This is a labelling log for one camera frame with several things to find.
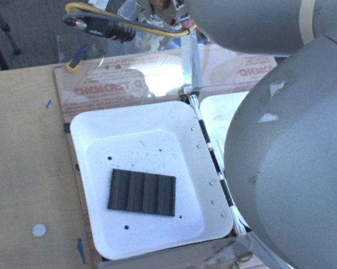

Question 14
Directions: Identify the white plastic tray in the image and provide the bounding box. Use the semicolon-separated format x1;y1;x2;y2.
196;89;271;234
67;92;238;265

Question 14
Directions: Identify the brown cardboard board red print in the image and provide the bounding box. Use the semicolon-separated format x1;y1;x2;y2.
53;32;310;269

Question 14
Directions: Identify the black cylinder on white bracket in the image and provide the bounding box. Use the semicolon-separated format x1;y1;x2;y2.
71;0;139;50

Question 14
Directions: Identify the thin black and white rod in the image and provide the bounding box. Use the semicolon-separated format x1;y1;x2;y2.
187;89;249;242

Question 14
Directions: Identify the black ribbed rectangular insert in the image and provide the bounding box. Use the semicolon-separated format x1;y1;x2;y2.
101;159;182;227

